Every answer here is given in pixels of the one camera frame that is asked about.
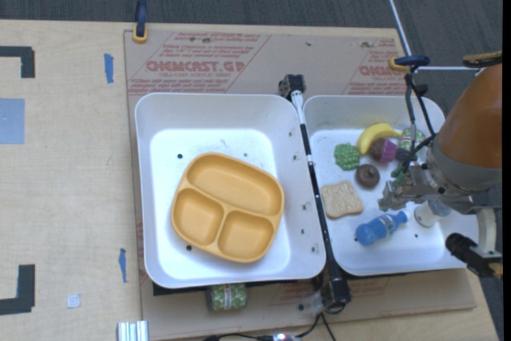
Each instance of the yellow divided plate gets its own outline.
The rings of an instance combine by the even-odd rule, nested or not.
[[[240,263],[264,256],[284,208],[280,183],[255,166],[220,153],[196,157],[172,202],[172,226],[191,245]]]

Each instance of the light blue square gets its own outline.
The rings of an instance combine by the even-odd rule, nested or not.
[[[0,144],[25,144],[25,100],[0,98]]]

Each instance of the banana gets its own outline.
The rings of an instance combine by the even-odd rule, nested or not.
[[[378,138],[400,136],[401,131],[397,131],[396,129],[392,128],[386,122],[379,122],[378,124],[373,124],[364,129],[358,138],[357,148],[360,152],[360,155],[366,155],[369,152],[370,145],[374,140],[377,140]]]

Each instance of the wooden tabletop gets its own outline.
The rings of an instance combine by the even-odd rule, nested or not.
[[[25,103],[23,143],[0,144],[0,299],[17,296],[18,266],[35,265],[36,277],[31,312],[0,315],[2,339],[104,341],[115,339],[117,323],[141,319],[123,42],[132,26],[0,21],[0,46],[32,47],[36,67],[35,78],[22,78],[18,57],[0,57],[0,99]],[[335,36],[352,29],[244,30]],[[113,83],[106,80],[105,54],[113,57]],[[467,275],[475,308],[337,323],[332,331],[339,340],[495,340],[479,280]],[[69,307],[76,295],[80,306]],[[319,324],[310,339],[330,338]]]

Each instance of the blue bottle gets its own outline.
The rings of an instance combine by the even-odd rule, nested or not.
[[[355,237],[364,246],[373,244],[394,233],[400,224],[408,221],[408,215],[401,211],[397,215],[386,213],[373,219],[369,223],[361,224],[355,231]]]

